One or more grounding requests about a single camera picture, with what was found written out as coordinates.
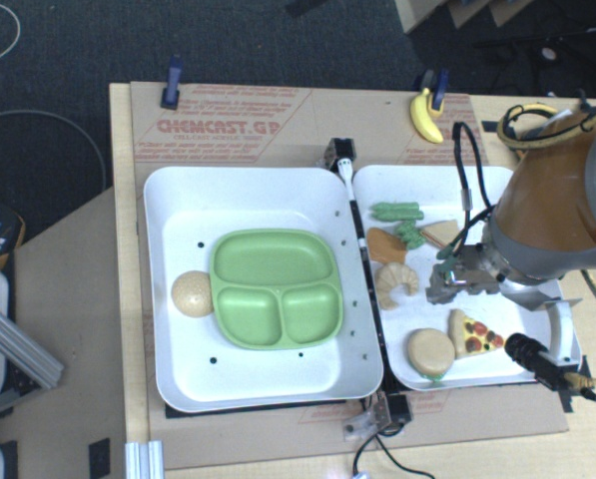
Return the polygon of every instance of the white tray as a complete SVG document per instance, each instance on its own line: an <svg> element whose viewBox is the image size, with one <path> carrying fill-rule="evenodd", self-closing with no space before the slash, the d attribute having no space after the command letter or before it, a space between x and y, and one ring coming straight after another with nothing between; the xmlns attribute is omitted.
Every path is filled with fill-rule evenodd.
<svg viewBox="0 0 596 479"><path fill-rule="evenodd" d="M512 173L497 167L484 168L483 172L488 197L495 204ZM466 168L466 174L472 190L471 216L474 217L484 209L484 203L479 193L475 169ZM355 175L353 188L366 233L371 227L392 232L396 226L371 217L370 207L380 202L419 203L424 212L424 220L418 222L419 227L445 220L457 220L458 226L463 226L461 185L456 167L369 166ZM468 243L481 240L482 227L482 224L478 224L469 232ZM437 252L438 248L427 243L407 254L406 264L419 275L419 292L409 296L403 287L397 287L391 297L398 302L398 308L380 310L388 361L395 377L407 387L416 390L534 381L533 374L513 362L503 350L456 360L438 382L425 379L413 369L405 346L410 335L419 328L428 327L446 332L450 310L455 307L482 320L504 337L521 332L546 346L551 341L551 319L547 311L529 311L501 294L470 295L461 292L450 304L428 303L425 290L429 286L432 267L437 263ZM371 262L373 273L380 266L378 262ZM551 295L562 296L557 282L549 282L547 287L551 290ZM572 349L568 356L580 362L579 344L576 337L572 340Z"/></svg>
<svg viewBox="0 0 596 479"><path fill-rule="evenodd" d="M184 412L360 398L383 365L346 190L323 169L167 167L144 189L161 395ZM339 269L343 322L305 349L251 350L220 332L214 314L191 318L171 300L188 270L209 271L214 243L245 229L319 235Z"/></svg>

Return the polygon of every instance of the round bun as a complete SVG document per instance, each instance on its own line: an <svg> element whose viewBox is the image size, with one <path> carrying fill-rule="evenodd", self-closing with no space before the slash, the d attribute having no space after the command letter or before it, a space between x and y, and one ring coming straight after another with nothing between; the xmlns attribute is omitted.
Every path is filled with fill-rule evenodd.
<svg viewBox="0 0 596 479"><path fill-rule="evenodd" d="M171 298L178 310L191 317L202 317L214 310L209 274L186 271L174 281Z"/></svg>
<svg viewBox="0 0 596 479"><path fill-rule="evenodd" d="M417 330L408 340L408 359L425 378L438 381L455 361L455 346L444 332L434 328Z"/></svg>

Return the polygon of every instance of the black carpet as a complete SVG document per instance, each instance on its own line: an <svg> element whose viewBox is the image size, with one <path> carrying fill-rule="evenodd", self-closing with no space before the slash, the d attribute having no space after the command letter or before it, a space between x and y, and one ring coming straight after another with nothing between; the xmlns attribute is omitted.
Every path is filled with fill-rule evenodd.
<svg viewBox="0 0 596 479"><path fill-rule="evenodd" d="M425 69L447 68L449 91L596 97L596 0L536 0L503 27L484 10L455 29L445 7L410 34L393 0L0 0L20 18L0 59L0 112L32 109L77 124L104 156L111 184L108 87L164 81L411 90ZM560 34L565 41L554 41ZM0 9L0 51L15 34ZM535 39L523 42L517 38ZM515 38L511 44L507 40ZM547 38L559 62L536 52ZM478 43L500 41L497 46ZM0 201L28 238L101 190L93 149L47 116L0 118Z"/></svg>

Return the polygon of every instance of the toy pizza slice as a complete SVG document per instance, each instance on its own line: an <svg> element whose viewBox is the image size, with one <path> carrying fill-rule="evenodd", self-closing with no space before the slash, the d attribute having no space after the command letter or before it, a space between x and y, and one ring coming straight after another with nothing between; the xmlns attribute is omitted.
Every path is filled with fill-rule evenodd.
<svg viewBox="0 0 596 479"><path fill-rule="evenodd" d="M481 321L454 308L448 319L448 336L455 346L455 358L488 353L504 347L505 339Z"/></svg>

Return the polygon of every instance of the croissant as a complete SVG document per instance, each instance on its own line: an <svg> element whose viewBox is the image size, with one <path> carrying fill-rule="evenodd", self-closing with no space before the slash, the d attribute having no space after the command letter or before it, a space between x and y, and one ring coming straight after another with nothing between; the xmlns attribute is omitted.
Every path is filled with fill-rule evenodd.
<svg viewBox="0 0 596 479"><path fill-rule="evenodd" d="M389 262L375 273L375 294L379 305L384 309L393 309L397 303L390 297L390 292L398 285L404 285L409 295L419 291L419 278L410 266L401 262Z"/></svg>

